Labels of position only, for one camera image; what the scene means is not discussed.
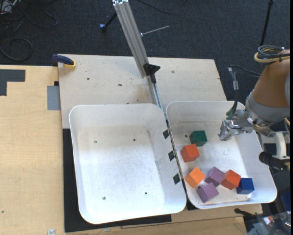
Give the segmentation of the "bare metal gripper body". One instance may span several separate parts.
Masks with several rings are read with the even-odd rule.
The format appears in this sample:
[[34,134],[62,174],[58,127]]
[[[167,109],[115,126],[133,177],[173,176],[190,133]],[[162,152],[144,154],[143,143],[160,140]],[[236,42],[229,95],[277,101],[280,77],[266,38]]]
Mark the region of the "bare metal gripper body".
[[253,130],[269,136],[272,132],[271,127],[276,124],[275,121],[268,121],[260,118],[253,111],[247,109],[233,110],[226,113],[226,121],[230,128],[240,128],[240,134],[251,133]]

